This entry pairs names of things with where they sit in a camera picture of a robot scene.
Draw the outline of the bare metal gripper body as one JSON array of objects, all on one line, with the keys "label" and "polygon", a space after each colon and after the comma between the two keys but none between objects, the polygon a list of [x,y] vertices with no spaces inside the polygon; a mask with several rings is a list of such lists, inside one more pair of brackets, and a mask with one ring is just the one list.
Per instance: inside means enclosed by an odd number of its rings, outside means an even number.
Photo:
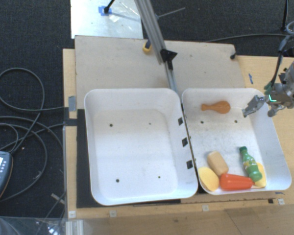
[{"label": "bare metal gripper body", "polygon": [[266,103],[276,108],[294,107],[294,79],[287,78],[281,83],[269,82],[266,85]]}]

